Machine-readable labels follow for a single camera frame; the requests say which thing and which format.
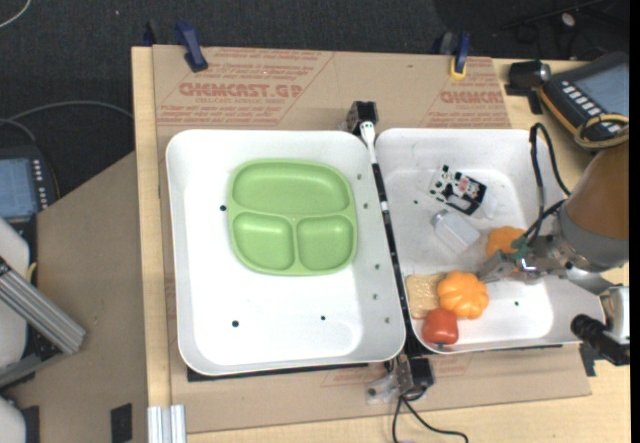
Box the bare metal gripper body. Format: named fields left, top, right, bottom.
left=520, top=235, right=577, bottom=284

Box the orange toy pepper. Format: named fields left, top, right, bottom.
left=485, top=225, right=529, bottom=258

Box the yellow orange toy pumpkin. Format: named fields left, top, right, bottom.
left=436, top=270, right=491, bottom=321

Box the white plastic tray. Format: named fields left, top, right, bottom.
left=164, top=128, right=407, bottom=377
left=373, top=126, right=609, bottom=356

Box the tan toy biscuit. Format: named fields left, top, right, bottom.
left=404, top=273, right=447, bottom=321

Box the red toy pepper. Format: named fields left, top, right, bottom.
left=421, top=307, right=461, bottom=352

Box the thin black and white rod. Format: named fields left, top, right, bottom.
left=359, top=122, right=412, bottom=358

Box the green divided plate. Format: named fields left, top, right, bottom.
left=227, top=158, right=359, bottom=277

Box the brown cardboard board red print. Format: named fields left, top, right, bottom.
left=151, top=44, right=594, bottom=435

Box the black cylinder on white bracket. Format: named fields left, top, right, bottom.
left=567, top=265, right=630, bottom=366

